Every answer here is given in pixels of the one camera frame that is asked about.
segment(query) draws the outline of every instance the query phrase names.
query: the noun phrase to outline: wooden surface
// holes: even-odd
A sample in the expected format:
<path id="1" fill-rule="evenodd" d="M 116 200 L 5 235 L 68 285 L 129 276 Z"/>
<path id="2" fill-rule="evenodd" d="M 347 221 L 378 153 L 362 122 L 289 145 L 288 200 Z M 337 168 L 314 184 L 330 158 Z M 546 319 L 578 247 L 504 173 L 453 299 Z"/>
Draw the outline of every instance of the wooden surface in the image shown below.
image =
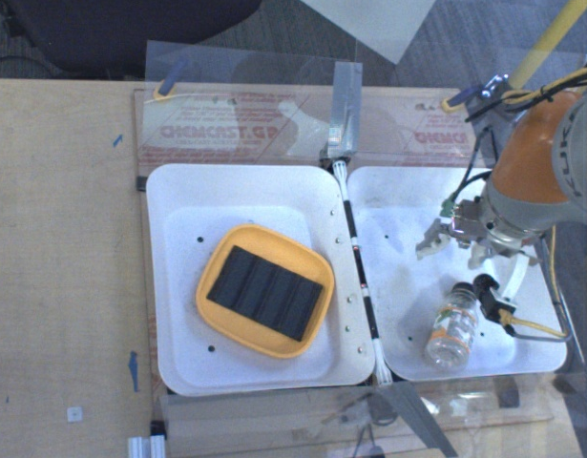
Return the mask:
<path id="1" fill-rule="evenodd" d="M 137 88 L 0 80 L 0 458 L 126 456 L 149 433 Z M 460 456 L 580 457 L 562 399 L 546 399 L 539 421 L 447 433 Z"/>

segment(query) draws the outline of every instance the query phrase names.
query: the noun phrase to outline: gray carpet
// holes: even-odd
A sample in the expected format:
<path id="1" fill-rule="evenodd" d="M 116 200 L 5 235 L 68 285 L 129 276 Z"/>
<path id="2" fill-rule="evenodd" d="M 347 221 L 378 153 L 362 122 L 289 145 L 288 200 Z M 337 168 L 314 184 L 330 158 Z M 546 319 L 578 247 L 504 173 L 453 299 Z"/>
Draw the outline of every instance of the gray carpet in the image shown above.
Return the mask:
<path id="1" fill-rule="evenodd" d="M 399 63 L 393 65 L 299 0 L 263 0 L 238 26 L 202 44 L 316 55 L 364 63 L 368 86 L 466 88 L 511 73 L 568 0 L 437 0 Z M 538 88 L 575 70 L 587 54 L 587 12 L 528 83 Z M 9 39 L 0 17 L 0 77 L 67 76 L 24 38 Z M 557 273 L 586 364 L 575 357 L 555 386 L 565 394 L 587 456 L 587 228 L 559 226 Z"/>

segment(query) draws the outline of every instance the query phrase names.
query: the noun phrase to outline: plastic bottle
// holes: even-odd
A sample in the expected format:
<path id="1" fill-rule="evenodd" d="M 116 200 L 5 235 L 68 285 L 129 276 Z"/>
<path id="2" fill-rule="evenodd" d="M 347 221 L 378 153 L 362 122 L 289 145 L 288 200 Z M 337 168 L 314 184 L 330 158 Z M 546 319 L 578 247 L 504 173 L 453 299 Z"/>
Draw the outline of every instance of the plastic bottle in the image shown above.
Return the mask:
<path id="1" fill-rule="evenodd" d="M 477 298 L 470 283 L 457 283 L 439 308 L 425 349 L 432 365 L 444 371 L 464 368 L 477 327 Z"/>

